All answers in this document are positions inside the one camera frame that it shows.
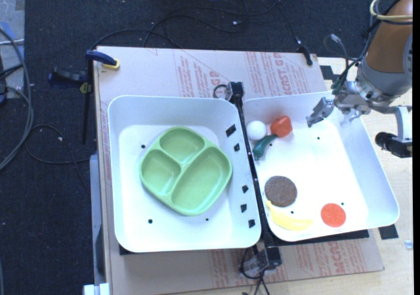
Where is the white plastic tray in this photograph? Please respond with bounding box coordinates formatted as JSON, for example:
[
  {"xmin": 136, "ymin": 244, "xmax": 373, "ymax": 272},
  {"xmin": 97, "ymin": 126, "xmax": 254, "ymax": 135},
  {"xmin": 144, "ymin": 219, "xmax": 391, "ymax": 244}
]
[
  {"xmin": 107, "ymin": 94, "xmax": 263, "ymax": 253},
  {"xmin": 243, "ymin": 91, "xmax": 401, "ymax": 243}
]

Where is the green chili pepper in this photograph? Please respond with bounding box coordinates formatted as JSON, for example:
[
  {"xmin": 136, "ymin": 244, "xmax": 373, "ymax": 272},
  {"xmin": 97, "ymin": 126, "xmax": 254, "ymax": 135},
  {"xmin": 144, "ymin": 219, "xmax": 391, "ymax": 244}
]
[{"xmin": 252, "ymin": 134, "xmax": 278, "ymax": 161}]

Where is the orange flat disc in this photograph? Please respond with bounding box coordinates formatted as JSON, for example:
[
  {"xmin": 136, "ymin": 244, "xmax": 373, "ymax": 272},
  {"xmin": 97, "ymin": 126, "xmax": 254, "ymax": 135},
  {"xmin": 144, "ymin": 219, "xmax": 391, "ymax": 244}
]
[{"xmin": 320, "ymin": 202, "xmax": 347, "ymax": 229}]

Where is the white ball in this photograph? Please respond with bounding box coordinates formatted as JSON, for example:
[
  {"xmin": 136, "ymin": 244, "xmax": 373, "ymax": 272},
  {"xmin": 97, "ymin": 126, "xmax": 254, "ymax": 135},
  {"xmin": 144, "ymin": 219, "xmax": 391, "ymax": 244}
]
[{"xmin": 245, "ymin": 120, "xmax": 267, "ymax": 141}]

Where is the green divided plate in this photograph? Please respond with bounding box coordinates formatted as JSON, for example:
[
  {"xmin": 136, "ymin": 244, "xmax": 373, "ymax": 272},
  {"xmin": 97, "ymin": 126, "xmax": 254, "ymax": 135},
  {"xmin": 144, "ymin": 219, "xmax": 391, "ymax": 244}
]
[{"xmin": 138, "ymin": 125, "xmax": 234, "ymax": 217}]

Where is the black block with thin wires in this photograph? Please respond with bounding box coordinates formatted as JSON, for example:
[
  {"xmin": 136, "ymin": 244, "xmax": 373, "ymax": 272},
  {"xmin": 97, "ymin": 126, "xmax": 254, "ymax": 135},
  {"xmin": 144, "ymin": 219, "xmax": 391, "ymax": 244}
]
[
  {"xmin": 225, "ymin": 81, "xmax": 245, "ymax": 102},
  {"xmin": 258, "ymin": 245, "xmax": 284, "ymax": 271}
]

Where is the thin black rod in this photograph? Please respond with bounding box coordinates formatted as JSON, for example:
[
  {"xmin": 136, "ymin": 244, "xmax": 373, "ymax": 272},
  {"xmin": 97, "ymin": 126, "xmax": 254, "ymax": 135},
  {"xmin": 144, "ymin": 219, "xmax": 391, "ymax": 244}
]
[{"xmin": 234, "ymin": 96, "xmax": 274, "ymax": 249}]

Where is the orange bell pepper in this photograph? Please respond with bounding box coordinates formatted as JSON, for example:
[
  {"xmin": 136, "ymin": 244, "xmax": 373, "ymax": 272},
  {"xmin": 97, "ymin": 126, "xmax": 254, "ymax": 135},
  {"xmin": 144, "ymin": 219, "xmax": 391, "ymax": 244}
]
[{"xmin": 269, "ymin": 115, "xmax": 293, "ymax": 139}]

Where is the black cylinder on white bracket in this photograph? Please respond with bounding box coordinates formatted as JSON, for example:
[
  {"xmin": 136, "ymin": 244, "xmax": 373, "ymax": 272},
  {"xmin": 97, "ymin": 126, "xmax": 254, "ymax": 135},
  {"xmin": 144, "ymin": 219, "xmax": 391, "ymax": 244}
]
[{"xmin": 375, "ymin": 105, "xmax": 413, "ymax": 158}]

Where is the brown round biscuit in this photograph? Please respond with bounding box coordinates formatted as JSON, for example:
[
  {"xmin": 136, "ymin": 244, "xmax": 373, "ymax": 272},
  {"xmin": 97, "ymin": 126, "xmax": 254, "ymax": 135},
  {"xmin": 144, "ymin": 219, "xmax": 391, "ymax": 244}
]
[{"xmin": 264, "ymin": 175, "xmax": 299, "ymax": 208}]

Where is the yellow banana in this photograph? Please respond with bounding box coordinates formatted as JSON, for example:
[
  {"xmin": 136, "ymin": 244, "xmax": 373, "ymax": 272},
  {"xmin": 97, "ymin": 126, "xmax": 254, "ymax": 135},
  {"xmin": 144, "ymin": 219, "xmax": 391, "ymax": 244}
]
[{"xmin": 264, "ymin": 200, "xmax": 314, "ymax": 232}]

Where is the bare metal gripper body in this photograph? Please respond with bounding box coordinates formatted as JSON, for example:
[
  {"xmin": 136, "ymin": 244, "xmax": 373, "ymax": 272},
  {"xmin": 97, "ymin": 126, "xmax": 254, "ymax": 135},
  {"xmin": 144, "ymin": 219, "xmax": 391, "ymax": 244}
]
[{"xmin": 333, "ymin": 80, "xmax": 400, "ymax": 114}]

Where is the brown cardboard board red print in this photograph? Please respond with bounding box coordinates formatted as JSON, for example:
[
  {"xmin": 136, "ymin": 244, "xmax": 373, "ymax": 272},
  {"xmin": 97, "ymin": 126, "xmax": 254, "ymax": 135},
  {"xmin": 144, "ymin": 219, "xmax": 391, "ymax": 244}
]
[{"xmin": 93, "ymin": 45, "xmax": 385, "ymax": 295}]

